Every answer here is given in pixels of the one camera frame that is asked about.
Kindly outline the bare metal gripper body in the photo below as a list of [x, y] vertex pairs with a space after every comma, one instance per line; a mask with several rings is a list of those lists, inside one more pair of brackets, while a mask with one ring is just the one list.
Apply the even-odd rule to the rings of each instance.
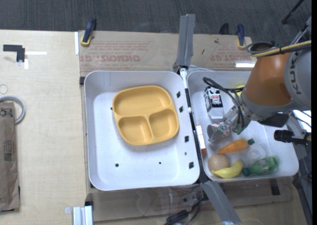
[[223, 123], [234, 133], [241, 133], [251, 122], [250, 115], [242, 106], [233, 106], [223, 117]]

